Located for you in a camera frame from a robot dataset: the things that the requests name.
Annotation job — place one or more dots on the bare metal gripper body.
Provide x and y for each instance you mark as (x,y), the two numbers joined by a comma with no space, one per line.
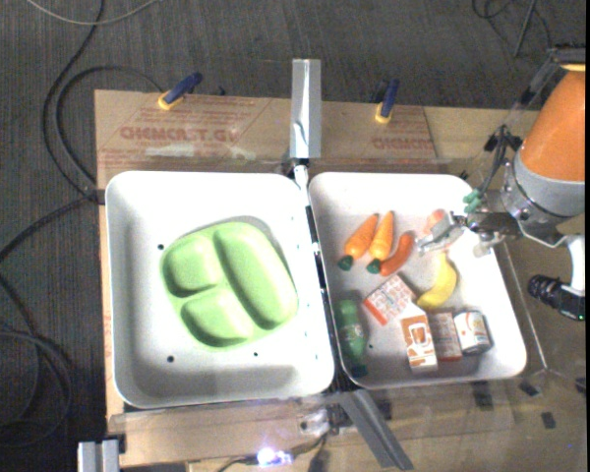
(513,219)

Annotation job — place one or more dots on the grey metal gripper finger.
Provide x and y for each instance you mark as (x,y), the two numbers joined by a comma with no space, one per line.
(450,223)
(435,245)

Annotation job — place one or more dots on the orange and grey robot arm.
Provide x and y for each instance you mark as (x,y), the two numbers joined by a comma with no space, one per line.
(555,131)

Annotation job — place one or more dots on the pink and orange round toy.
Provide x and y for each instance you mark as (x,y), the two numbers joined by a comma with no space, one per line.
(433,218)

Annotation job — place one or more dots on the orange sausage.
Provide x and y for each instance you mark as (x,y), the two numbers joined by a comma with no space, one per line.
(398,256)

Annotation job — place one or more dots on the yellow banana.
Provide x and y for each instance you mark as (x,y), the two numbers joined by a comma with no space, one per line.
(442,288)

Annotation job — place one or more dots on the orange carrot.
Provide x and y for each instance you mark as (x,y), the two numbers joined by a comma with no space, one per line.
(382,241)
(361,240)

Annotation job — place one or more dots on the orange and white patterned carton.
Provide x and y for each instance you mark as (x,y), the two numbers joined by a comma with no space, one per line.
(388,299)

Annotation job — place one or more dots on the white plastic tray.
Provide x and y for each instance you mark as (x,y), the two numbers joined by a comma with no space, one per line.
(142,263)
(482,303)

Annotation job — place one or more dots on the small red and white box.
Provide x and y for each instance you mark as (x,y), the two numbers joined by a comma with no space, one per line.
(446,336)

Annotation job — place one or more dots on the white and orange can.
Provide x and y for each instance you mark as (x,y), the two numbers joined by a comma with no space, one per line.
(473,332)

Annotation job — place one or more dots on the orange and white juice carton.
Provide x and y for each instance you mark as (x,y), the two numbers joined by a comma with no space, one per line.
(419,342)

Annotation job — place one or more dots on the thin black and white rod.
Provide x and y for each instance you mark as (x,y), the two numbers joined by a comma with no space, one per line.
(316,249)

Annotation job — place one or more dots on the green bottle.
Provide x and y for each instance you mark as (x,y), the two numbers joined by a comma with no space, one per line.
(350,335)

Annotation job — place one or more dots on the green divided plate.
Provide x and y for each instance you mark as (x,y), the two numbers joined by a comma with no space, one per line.
(236,283)

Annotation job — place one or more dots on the brown cardboard board, red print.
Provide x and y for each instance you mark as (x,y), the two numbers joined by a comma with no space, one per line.
(187,131)

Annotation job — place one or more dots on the black cylinder on white bracket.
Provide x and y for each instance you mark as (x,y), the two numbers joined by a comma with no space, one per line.
(560,295)

